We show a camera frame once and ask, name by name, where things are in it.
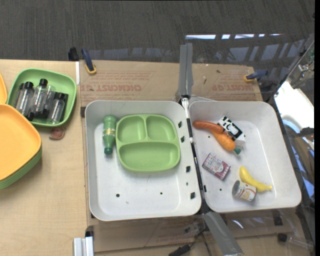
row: stacked plate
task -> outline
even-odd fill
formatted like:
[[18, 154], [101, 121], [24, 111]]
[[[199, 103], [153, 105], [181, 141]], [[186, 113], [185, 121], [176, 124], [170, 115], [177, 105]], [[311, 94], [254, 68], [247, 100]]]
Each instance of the stacked plate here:
[[0, 75], [0, 189], [19, 180], [42, 156], [42, 141], [34, 126], [5, 104], [7, 92]]

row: orange carrot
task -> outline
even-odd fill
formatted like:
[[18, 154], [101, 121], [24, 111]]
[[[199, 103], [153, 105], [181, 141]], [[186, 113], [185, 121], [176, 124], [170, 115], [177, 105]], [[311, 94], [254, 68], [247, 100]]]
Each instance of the orange carrot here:
[[234, 150], [237, 154], [241, 152], [241, 149], [237, 148], [235, 142], [231, 138], [229, 138], [227, 135], [225, 135], [224, 133], [218, 133], [213, 129], [210, 129], [210, 131], [225, 150], [227, 151]]
[[210, 130], [214, 130], [216, 133], [223, 133], [224, 132], [224, 128], [219, 125], [219, 124], [216, 124], [214, 122], [208, 122], [208, 121], [194, 121], [193, 122], [193, 126], [195, 128], [202, 128], [202, 129], [210, 129]]

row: tin can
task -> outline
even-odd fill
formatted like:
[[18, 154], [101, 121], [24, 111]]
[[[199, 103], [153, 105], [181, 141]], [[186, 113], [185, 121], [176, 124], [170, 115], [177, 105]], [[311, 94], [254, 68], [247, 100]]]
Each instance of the tin can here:
[[247, 201], [255, 199], [257, 194], [257, 188], [255, 186], [244, 183], [237, 180], [232, 188], [232, 195], [237, 198], [242, 198]]

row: banana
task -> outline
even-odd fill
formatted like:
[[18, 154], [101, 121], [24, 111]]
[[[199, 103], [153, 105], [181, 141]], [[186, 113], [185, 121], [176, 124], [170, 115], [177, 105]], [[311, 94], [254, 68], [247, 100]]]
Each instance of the banana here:
[[265, 190], [272, 190], [272, 185], [265, 185], [250, 175], [248, 170], [244, 166], [240, 166], [240, 178], [244, 183], [256, 187], [257, 192], [263, 192]]

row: wooden surface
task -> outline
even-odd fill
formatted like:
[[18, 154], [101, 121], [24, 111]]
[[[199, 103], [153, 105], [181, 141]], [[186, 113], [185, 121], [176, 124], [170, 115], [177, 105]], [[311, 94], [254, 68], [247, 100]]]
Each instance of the wooden surface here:
[[[0, 73], [10, 89], [23, 69], [42, 68], [76, 80], [76, 64], [71, 61], [0, 60]], [[80, 116], [80, 87], [61, 140], [49, 139], [49, 128], [37, 127], [42, 139], [42, 158], [25, 176], [0, 189], [0, 255], [71, 256], [73, 238], [84, 237], [87, 228], [83, 130]], [[302, 236], [295, 209], [284, 210], [294, 232]], [[222, 255], [217, 243], [208, 239], [212, 255]], [[237, 242], [247, 256], [304, 256], [308, 252], [278, 244], [276, 234], [240, 237]], [[164, 256], [178, 245], [137, 248], [96, 253], [98, 256]], [[209, 255], [199, 240], [188, 255]]]

